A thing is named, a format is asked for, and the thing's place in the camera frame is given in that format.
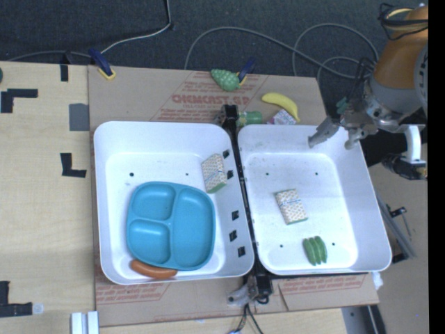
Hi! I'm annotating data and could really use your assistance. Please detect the green pea pods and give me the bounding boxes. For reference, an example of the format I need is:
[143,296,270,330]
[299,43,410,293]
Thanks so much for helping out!
[302,235,329,267]

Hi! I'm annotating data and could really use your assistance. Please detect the thin black rod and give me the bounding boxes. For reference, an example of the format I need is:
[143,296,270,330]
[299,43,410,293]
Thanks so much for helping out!
[226,123,262,278]

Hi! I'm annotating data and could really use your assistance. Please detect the green bottle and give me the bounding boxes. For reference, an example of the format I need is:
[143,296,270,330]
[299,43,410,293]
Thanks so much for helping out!
[237,110,264,129]

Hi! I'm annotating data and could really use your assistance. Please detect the yellow patterned carton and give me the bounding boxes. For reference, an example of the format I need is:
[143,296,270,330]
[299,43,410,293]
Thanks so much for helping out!
[200,152,228,195]
[274,188,309,226]

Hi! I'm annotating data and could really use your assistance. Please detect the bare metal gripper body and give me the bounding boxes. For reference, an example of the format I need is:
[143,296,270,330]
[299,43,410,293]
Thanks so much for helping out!
[339,95,401,139]

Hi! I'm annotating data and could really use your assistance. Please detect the brown cardboard board red print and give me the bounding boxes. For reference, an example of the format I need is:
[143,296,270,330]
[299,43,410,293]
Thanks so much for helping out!
[86,64,380,328]

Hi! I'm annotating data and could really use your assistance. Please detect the white plastic tray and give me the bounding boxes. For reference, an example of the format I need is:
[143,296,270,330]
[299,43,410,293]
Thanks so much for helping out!
[236,123,394,277]
[92,120,256,286]

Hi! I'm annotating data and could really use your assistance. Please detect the green grapes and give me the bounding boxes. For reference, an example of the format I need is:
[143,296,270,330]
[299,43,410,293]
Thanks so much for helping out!
[210,68,242,93]

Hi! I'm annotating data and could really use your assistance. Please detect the yellow banana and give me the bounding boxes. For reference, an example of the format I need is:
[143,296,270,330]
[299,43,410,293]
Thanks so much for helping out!
[261,92,301,123]

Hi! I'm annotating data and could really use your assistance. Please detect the orange sausage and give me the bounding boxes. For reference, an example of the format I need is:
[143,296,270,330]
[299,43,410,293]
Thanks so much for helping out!
[129,259,179,281]

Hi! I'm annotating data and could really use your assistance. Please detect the black cylinder on white bracket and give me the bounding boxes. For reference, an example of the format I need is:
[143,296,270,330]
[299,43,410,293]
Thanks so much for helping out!
[381,123,428,181]

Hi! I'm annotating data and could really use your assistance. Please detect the blue divided plate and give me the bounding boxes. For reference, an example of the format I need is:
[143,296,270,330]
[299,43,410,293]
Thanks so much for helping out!
[125,180,218,272]

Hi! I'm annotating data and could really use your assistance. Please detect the small pink white carton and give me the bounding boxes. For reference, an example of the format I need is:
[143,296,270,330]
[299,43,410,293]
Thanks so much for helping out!
[266,109,298,126]

